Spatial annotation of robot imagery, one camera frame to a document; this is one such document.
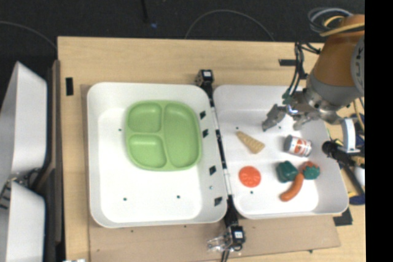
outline small can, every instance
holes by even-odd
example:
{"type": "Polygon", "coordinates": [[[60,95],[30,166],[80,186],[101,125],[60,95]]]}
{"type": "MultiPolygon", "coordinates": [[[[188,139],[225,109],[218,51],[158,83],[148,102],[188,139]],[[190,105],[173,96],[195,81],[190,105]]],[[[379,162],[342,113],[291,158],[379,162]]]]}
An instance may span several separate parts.
{"type": "Polygon", "coordinates": [[[308,156],[312,150],[311,141],[304,140],[295,136],[287,136],[284,141],[284,151],[298,155],[298,156],[308,156]]]}

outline white tray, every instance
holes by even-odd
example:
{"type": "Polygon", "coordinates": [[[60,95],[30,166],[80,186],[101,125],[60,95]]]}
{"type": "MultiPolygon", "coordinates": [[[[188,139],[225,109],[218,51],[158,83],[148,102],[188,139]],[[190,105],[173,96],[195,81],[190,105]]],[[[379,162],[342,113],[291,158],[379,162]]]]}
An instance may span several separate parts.
{"type": "Polygon", "coordinates": [[[0,209],[0,262],[42,262],[45,238],[45,202],[12,182],[8,209],[0,209]]]}
{"type": "Polygon", "coordinates": [[[311,121],[302,130],[294,131],[294,120],[286,116],[278,126],[262,131],[267,113],[274,104],[282,103],[281,96],[286,89],[222,85],[214,92],[235,207],[242,216],[251,219],[342,213],[348,207],[348,195],[337,162],[322,151],[322,144],[329,140],[324,122],[311,121]],[[265,148],[256,155],[249,153],[236,136],[239,130],[262,141],[265,148]],[[312,141],[309,157],[283,152],[284,139],[289,134],[312,141]],[[279,195],[291,182],[279,182],[276,166],[286,160],[297,168],[310,160],[320,166],[321,174],[316,180],[305,180],[294,199],[282,202],[279,195]],[[257,187],[247,188],[240,182],[238,173],[244,166],[260,171],[262,181],[257,187]]]}
{"type": "Polygon", "coordinates": [[[47,84],[16,62],[0,111],[0,189],[41,168],[47,149],[47,84]]]}
{"type": "Polygon", "coordinates": [[[226,187],[206,93],[193,85],[98,83],[87,94],[90,212],[105,227],[212,223],[226,213],[226,187]],[[202,157],[183,171],[150,171],[131,162],[125,114],[139,101],[179,101],[198,116],[202,157]],[[200,112],[205,112],[203,119],[200,112]],[[210,168],[216,171],[210,174],[210,168]]]}

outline white cable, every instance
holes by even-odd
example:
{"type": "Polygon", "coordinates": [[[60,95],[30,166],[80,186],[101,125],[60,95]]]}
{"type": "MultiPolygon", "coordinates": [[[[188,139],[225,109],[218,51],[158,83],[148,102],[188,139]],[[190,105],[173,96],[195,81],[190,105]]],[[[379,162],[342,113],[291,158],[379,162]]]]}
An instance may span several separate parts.
{"type": "Polygon", "coordinates": [[[332,8],[321,7],[321,8],[315,8],[313,10],[310,10],[308,12],[307,16],[308,16],[309,21],[311,22],[310,28],[314,32],[321,33],[323,31],[330,30],[330,28],[323,28],[323,27],[319,27],[319,26],[313,24],[317,18],[319,18],[321,15],[329,13],[329,12],[338,12],[338,13],[344,14],[347,17],[350,15],[353,15],[351,12],[349,12],[347,10],[344,10],[341,8],[335,8],[335,7],[332,7],[332,8]]]}
{"type": "Polygon", "coordinates": [[[55,43],[53,43],[48,37],[46,37],[45,35],[41,34],[38,31],[36,31],[35,29],[29,28],[28,26],[25,26],[25,25],[21,25],[21,24],[14,23],[14,22],[8,22],[8,21],[0,21],[0,24],[15,26],[15,27],[21,28],[21,29],[26,29],[26,30],[34,33],[35,35],[38,35],[39,37],[43,38],[44,40],[46,40],[52,47],[55,48],[55,50],[57,50],[57,46],[55,45],[55,43]]]}
{"type": "Polygon", "coordinates": [[[238,11],[234,11],[234,10],[229,10],[229,9],[218,9],[218,10],[212,10],[209,12],[204,13],[203,15],[201,15],[200,17],[198,17],[190,26],[189,30],[187,31],[187,33],[184,36],[184,39],[188,38],[192,28],[205,16],[210,15],[212,13],[218,13],[218,12],[226,12],[226,13],[233,13],[233,14],[237,14],[240,15],[242,17],[245,17],[247,19],[250,19],[251,21],[253,21],[254,23],[258,24],[270,37],[270,39],[275,42],[275,39],[273,37],[273,35],[271,35],[271,33],[266,29],[266,27],[264,27],[259,21],[257,21],[256,19],[250,17],[249,15],[246,15],[245,13],[242,12],[238,12],[238,11]]]}

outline wooden table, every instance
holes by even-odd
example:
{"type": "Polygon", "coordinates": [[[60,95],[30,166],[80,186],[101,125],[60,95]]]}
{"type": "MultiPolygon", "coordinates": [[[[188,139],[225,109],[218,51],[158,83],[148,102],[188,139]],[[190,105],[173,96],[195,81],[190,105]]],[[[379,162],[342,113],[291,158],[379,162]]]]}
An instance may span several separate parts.
{"type": "MultiPolygon", "coordinates": [[[[306,54],[306,72],[312,69],[316,58],[316,55],[306,54]]],[[[223,84],[288,85],[294,68],[279,66],[278,59],[294,59],[294,43],[59,37],[58,59],[66,258],[95,262],[99,249],[91,252],[93,229],[89,227],[80,86],[97,82],[193,84],[200,69],[213,70],[215,87],[223,84]],[[71,78],[73,91],[67,89],[71,78]]],[[[345,109],[342,115],[353,112],[352,108],[345,109]]],[[[339,126],[327,127],[332,137],[342,138],[339,126]]],[[[348,191],[354,191],[345,174],[343,177],[348,191]]],[[[263,256],[241,257],[237,261],[363,261],[365,206],[350,206],[350,210],[353,225],[337,228],[341,245],[334,242],[324,245],[322,237],[317,248],[327,249],[315,250],[312,254],[302,246],[284,244],[276,251],[265,251],[263,256]],[[288,251],[291,253],[272,254],[288,251]]],[[[113,248],[111,254],[116,250],[119,248],[113,248]]]]}

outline green divided plate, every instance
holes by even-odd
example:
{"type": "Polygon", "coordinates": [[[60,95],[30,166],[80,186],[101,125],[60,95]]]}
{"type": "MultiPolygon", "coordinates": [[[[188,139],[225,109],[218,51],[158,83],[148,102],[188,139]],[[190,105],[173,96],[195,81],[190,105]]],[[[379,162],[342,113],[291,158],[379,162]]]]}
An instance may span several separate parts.
{"type": "Polygon", "coordinates": [[[175,101],[141,101],[126,113],[126,147],[143,169],[180,171],[197,164],[202,154],[195,112],[175,101]]]}

